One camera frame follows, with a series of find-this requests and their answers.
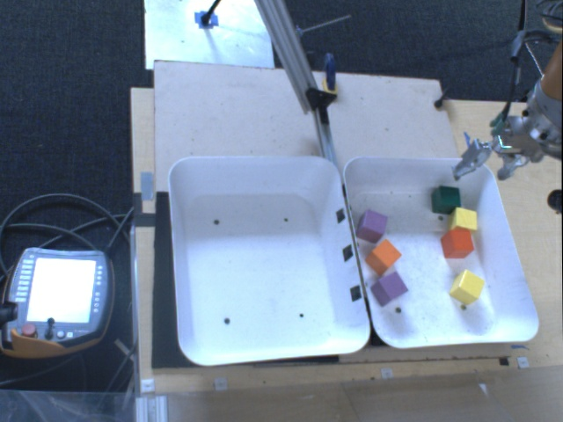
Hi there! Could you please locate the yellow cube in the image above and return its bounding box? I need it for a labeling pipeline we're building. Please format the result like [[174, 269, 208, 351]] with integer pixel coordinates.
[[449, 268, 486, 306], [448, 207, 479, 233]]

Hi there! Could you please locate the pale flat board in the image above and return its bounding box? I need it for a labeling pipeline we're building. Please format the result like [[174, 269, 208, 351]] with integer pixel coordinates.
[[151, 59, 514, 368]]

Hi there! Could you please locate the purple cube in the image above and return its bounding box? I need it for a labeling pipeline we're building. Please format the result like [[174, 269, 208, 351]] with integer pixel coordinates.
[[355, 209, 389, 244], [369, 270, 409, 308]]

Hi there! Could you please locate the thin black and white rod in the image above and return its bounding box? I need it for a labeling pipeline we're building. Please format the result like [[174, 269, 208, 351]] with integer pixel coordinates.
[[339, 167, 376, 346]]

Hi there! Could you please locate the orange cube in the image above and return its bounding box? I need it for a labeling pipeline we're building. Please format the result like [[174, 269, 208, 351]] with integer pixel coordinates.
[[364, 238, 403, 277]]

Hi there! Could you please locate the dark green cube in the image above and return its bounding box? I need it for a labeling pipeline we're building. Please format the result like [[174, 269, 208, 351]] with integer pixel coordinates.
[[430, 185, 463, 215]]

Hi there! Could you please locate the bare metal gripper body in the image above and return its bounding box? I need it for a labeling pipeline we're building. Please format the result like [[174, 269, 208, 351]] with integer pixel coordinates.
[[491, 113, 563, 162]]

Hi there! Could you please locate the white plastic tray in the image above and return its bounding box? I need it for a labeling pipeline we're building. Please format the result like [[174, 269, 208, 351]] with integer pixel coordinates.
[[342, 156, 541, 350], [167, 155, 372, 367]]

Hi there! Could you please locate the red cube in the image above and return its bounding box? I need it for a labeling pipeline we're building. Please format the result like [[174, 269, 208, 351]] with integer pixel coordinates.
[[440, 227, 476, 260]]

